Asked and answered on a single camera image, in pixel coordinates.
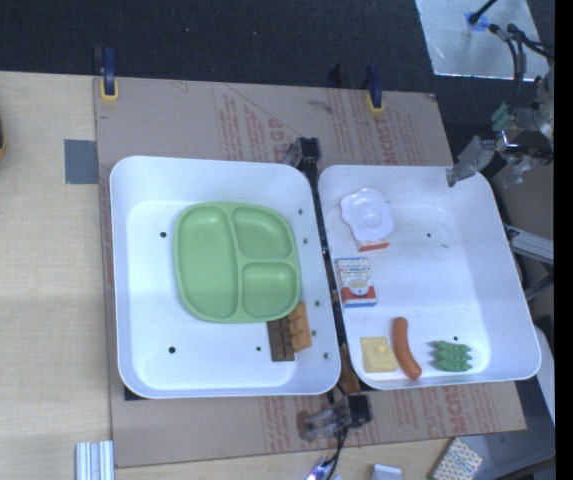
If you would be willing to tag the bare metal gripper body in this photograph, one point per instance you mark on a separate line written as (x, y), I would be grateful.
(528, 135)

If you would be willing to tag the yellow patterned packet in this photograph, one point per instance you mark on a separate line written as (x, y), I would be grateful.
(456, 460)

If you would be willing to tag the brown cardboard board red print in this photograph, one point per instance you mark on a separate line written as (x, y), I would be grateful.
(176, 118)

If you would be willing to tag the thin black rod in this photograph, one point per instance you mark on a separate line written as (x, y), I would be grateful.
(324, 248)

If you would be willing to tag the green divided plate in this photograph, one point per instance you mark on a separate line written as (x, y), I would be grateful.
(206, 263)

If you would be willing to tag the yellow cheese slice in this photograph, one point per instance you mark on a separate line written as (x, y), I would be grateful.
(378, 355)

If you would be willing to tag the orange and white carton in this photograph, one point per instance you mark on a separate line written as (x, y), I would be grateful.
(373, 245)

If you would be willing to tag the white plastic tray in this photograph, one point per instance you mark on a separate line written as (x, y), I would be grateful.
(466, 278)
(151, 318)

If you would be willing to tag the brown chocolate bar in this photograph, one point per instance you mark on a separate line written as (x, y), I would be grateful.
(278, 343)

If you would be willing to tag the white fried egg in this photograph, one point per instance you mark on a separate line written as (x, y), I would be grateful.
(368, 215)

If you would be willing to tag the white blue red carton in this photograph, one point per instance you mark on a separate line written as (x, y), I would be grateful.
(356, 280)

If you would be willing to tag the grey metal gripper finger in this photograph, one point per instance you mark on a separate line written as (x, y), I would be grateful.
(468, 160)
(518, 174)

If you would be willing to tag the orange biscuit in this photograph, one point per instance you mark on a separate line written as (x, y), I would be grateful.
(300, 328)

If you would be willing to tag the orange sausage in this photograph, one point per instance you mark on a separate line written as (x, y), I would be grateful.
(405, 348)

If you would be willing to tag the green pea pods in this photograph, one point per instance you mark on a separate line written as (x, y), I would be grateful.
(450, 356)

